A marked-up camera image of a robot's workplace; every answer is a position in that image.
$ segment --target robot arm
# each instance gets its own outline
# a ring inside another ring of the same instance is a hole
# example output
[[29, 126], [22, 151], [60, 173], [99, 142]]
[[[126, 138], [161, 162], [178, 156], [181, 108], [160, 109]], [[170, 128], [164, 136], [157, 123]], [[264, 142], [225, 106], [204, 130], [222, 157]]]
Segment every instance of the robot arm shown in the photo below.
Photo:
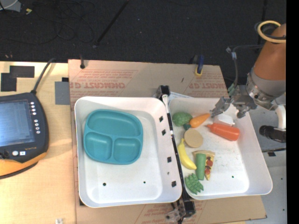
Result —
[[[262, 33], [262, 26], [272, 23], [277, 26], [271, 35]], [[237, 117], [242, 118], [246, 112], [257, 106], [274, 110], [278, 115], [278, 127], [262, 126], [260, 134], [269, 139], [286, 142], [285, 104], [279, 104], [276, 99], [286, 92], [286, 24], [275, 21], [261, 22], [257, 31], [266, 40], [253, 68], [248, 73], [246, 85], [232, 85], [229, 98], [221, 97], [210, 111], [211, 117], [226, 111], [230, 104], [238, 110]]]

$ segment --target screen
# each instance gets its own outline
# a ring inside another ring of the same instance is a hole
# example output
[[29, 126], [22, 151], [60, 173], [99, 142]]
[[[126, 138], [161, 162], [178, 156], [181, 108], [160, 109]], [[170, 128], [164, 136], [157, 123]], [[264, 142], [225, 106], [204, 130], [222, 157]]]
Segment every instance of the screen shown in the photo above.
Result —
[[34, 141], [28, 102], [0, 103], [0, 147]]

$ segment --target toy pizza slice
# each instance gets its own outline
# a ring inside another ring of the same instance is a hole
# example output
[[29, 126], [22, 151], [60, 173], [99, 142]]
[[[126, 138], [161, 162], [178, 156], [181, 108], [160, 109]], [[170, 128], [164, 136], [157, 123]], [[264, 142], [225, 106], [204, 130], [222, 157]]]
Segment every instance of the toy pizza slice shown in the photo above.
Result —
[[205, 178], [207, 180], [210, 179], [211, 177], [211, 171], [212, 171], [212, 167], [213, 167], [213, 163], [214, 163], [214, 157], [215, 157], [215, 153], [209, 150], [197, 150], [192, 152], [194, 155], [195, 160], [198, 160], [202, 157], [205, 157], [205, 161], [199, 161], [199, 165], [200, 163], [204, 163], [205, 165], [200, 165], [200, 167], [197, 167], [197, 172], [198, 172], [198, 178], [200, 180], [202, 180], [203, 178], [200, 178], [201, 174], [204, 174]]

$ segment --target pizza slice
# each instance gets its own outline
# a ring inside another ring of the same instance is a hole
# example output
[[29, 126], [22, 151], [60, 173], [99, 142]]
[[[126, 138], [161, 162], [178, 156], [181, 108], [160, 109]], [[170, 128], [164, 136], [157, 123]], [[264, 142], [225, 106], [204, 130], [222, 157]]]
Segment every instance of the pizza slice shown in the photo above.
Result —
[[199, 155], [197, 155], [197, 154], [201, 154], [200, 155], [201, 157], [205, 157], [205, 161], [199, 161], [199, 163], [201, 162], [202, 164], [198, 164], [197, 172], [198, 172], [198, 174], [202, 173], [202, 175], [199, 174], [198, 176], [203, 176], [203, 174], [204, 174], [205, 178], [207, 180], [209, 180], [211, 177], [211, 171], [213, 168], [215, 153], [212, 151], [209, 151], [209, 150], [197, 150], [197, 151], [193, 152], [195, 159], [196, 159], [196, 157], [199, 158]]

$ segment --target beige round disc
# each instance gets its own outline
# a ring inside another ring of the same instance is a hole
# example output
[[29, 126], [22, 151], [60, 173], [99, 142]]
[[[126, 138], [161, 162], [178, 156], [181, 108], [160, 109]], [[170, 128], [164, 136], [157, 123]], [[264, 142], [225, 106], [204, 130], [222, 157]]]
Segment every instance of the beige round disc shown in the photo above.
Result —
[[184, 139], [186, 144], [190, 147], [200, 147], [204, 141], [201, 134], [195, 129], [188, 129], [184, 133]]

